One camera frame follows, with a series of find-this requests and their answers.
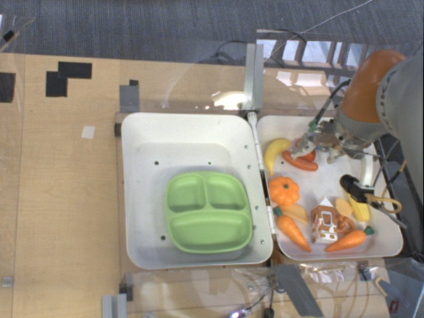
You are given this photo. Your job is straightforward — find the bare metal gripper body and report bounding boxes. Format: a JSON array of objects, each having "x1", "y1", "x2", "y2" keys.
[{"x1": 310, "y1": 120, "x2": 369, "y2": 158}]

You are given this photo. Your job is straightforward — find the red sausage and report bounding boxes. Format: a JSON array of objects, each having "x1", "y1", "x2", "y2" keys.
[{"x1": 281, "y1": 150, "x2": 319, "y2": 173}]

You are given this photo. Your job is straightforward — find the white plastic tray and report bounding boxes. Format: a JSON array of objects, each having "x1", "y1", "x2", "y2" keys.
[
  {"x1": 256, "y1": 115, "x2": 405, "y2": 262},
  {"x1": 121, "y1": 112, "x2": 274, "y2": 271}
]

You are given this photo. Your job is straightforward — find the yellow banana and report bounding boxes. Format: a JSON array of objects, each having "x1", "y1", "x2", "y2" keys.
[{"x1": 263, "y1": 138, "x2": 292, "y2": 177}]

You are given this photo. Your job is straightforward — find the thin black and white rod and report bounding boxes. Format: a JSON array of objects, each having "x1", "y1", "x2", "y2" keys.
[{"x1": 246, "y1": 111, "x2": 278, "y2": 235}]

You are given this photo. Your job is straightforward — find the orange pumpkin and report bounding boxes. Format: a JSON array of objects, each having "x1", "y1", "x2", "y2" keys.
[{"x1": 268, "y1": 176, "x2": 301, "y2": 207}]

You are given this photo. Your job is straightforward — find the tan biscuit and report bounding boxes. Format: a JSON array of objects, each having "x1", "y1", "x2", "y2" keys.
[{"x1": 335, "y1": 197, "x2": 354, "y2": 219}]

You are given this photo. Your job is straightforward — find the yellow corn cob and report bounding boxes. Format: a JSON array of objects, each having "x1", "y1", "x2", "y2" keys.
[{"x1": 346, "y1": 193, "x2": 370, "y2": 223}]

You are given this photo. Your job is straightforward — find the tan bread wedge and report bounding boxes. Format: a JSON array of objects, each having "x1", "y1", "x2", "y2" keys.
[{"x1": 281, "y1": 203, "x2": 311, "y2": 226}]

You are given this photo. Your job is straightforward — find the brown pretzel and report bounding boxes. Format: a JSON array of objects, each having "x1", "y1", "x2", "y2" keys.
[{"x1": 335, "y1": 214, "x2": 358, "y2": 235}]

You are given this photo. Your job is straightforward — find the white and brown carton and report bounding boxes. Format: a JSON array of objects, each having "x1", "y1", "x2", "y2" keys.
[{"x1": 310, "y1": 195, "x2": 339, "y2": 245}]

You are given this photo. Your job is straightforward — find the orange carrot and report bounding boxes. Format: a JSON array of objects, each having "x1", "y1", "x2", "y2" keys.
[
  {"x1": 272, "y1": 205, "x2": 313, "y2": 254},
  {"x1": 325, "y1": 225, "x2": 376, "y2": 254}
]

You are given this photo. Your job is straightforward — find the green divided plate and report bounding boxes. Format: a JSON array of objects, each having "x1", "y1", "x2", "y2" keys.
[{"x1": 164, "y1": 172, "x2": 254, "y2": 254}]

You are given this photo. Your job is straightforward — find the black cylinder on white bracket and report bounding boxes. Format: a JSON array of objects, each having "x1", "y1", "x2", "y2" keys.
[{"x1": 339, "y1": 154, "x2": 377, "y2": 205}]

